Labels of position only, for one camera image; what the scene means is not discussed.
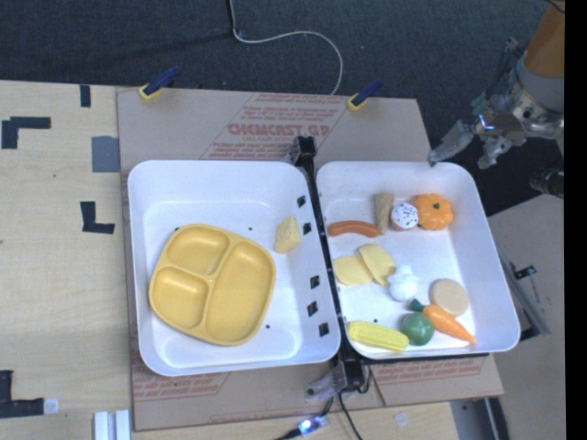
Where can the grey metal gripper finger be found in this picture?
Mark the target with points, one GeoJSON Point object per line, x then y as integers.
{"type": "Point", "coordinates": [494, 151]}
{"type": "Point", "coordinates": [451, 147]}

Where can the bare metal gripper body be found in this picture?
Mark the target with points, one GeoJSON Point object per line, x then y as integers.
{"type": "Point", "coordinates": [527, 117]}

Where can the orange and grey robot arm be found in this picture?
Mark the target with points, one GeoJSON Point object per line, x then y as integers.
{"type": "Point", "coordinates": [548, 39]}

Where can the orange pumpkin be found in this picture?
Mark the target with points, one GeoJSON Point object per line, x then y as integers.
{"type": "Point", "coordinates": [433, 212]}

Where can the white sprinkled doughnut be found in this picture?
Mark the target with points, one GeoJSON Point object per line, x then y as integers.
{"type": "Point", "coordinates": [404, 216]}

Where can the beige cone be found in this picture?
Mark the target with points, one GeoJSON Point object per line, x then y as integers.
{"type": "Point", "coordinates": [383, 209]}

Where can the white plastic tray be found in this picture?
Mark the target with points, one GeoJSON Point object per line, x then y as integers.
{"type": "Point", "coordinates": [220, 186]}
{"type": "Point", "coordinates": [440, 255]}

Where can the orange sausage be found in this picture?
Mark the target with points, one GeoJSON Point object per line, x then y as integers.
{"type": "Point", "coordinates": [353, 229]}

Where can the pale yellow flat slice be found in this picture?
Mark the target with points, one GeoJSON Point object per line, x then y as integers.
{"type": "Point", "coordinates": [349, 271]}
{"type": "Point", "coordinates": [378, 261]}

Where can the white cauliflower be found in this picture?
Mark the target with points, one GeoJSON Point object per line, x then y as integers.
{"type": "Point", "coordinates": [402, 284]}

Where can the beige round biscuit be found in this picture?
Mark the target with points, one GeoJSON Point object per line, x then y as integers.
{"type": "Point", "coordinates": [449, 297]}

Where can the thin black rod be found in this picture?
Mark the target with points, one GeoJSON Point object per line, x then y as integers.
{"type": "Point", "coordinates": [321, 227]}

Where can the orange carrot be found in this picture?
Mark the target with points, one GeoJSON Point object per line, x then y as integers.
{"type": "Point", "coordinates": [447, 322]}

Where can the green apple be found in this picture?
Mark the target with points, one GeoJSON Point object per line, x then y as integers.
{"type": "Point", "coordinates": [416, 329]}

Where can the yellow cheese wedge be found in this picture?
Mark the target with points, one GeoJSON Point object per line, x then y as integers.
{"type": "Point", "coordinates": [286, 236]}

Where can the yellow corn cob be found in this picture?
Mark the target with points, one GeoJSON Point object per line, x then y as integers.
{"type": "Point", "coordinates": [378, 336]}

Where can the yellow divided plate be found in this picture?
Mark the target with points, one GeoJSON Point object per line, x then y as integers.
{"type": "Point", "coordinates": [238, 287]}

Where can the brown cardboard board red print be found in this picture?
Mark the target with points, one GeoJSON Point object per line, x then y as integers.
{"type": "Point", "coordinates": [183, 122]}

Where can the black cylinder on white bracket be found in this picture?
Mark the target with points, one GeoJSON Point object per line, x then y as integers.
{"type": "Point", "coordinates": [548, 181]}

